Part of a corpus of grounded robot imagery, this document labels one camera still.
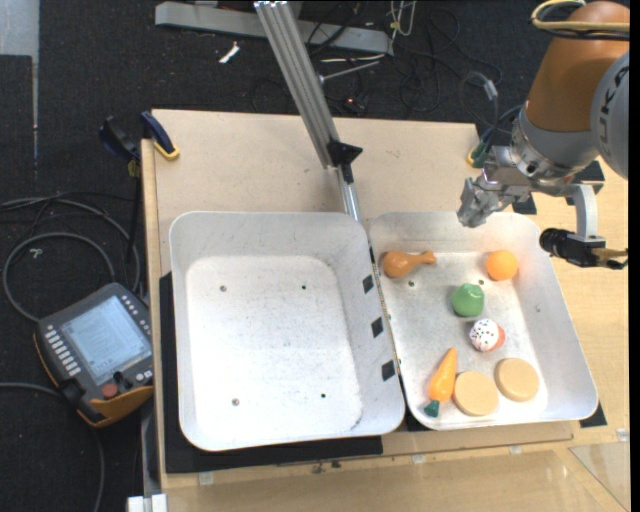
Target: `orange ball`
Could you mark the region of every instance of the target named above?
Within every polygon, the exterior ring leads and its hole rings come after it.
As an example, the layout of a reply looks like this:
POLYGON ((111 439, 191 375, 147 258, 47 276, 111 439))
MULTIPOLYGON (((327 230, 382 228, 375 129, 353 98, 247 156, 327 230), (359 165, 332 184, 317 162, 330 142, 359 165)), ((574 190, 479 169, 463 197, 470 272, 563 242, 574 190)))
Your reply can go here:
POLYGON ((512 252, 505 249, 493 251, 487 256, 485 267, 494 281, 511 279, 518 272, 518 260, 512 252))

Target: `wooden table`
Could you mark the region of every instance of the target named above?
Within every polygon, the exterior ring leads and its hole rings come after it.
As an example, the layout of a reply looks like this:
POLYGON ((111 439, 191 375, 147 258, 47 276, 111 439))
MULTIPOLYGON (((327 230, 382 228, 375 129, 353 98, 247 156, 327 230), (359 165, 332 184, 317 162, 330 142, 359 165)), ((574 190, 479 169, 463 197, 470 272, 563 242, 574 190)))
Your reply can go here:
MULTIPOLYGON (((628 271, 580 269, 557 258, 556 273, 607 425, 400 428, 383 436, 379 457, 166 473, 158 279, 170 271, 171 222, 194 210, 314 212, 342 206, 335 173, 321 167, 297 116, 170 110, 154 115, 181 151, 177 160, 167 161, 142 141, 159 484, 170 511, 425 510, 428 505, 434 510, 624 510, 611 489, 626 496, 630 482, 628 443, 621 445, 630 429, 628 271), (583 459, 590 454, 591 462, 581 463, 576 453, 583 459), (593 473, 586 466, 595 466, 593 473)), ((385 212, 455 210, 464 179, 477 175, 465 161, 477 142, 473 125, 335 122, 343 141, 364 148, 353 170, 365 229, 385 212)), ((599 234, 608 247, 624 248, 628 184, 603 167, 599 234)), ((533 220, 541 229, 575 230, 575 211, 563 199, 537 195, 535 200, 533 220)))

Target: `red button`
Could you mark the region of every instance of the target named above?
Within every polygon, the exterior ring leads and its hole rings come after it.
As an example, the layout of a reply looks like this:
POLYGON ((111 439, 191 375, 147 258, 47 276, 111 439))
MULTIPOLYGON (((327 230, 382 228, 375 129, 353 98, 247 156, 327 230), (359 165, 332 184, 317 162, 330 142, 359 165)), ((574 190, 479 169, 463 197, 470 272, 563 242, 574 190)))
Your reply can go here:
POLYGON ((113 382, 108 382, 102 386, 102 396, 105 400, 111 400, 118 396, 118 386, 113 382))

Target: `screen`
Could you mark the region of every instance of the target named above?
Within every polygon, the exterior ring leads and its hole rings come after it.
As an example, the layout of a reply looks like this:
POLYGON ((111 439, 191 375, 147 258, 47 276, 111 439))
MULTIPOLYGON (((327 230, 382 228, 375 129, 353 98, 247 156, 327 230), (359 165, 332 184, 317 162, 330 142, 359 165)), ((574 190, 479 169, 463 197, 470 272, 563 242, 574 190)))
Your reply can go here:
POLYGON ((98 386, 115 371, 151 355, 146 334, 115 296, 65 322, 60 330, 84 359, 98 386))

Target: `orange carrot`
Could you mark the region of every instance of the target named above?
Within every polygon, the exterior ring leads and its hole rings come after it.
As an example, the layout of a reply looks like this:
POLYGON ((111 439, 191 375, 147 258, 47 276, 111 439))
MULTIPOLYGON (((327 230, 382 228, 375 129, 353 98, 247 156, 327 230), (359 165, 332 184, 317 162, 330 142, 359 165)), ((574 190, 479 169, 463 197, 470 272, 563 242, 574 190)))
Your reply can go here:
POLYGON ((453 347, 445 354, 444 359, 429 382, 427 394, 431 402, 424 408, 427 416, 436 418, 440 410, 440 404, 449 400, 453 395, 457 368, 458 351, 453 347))

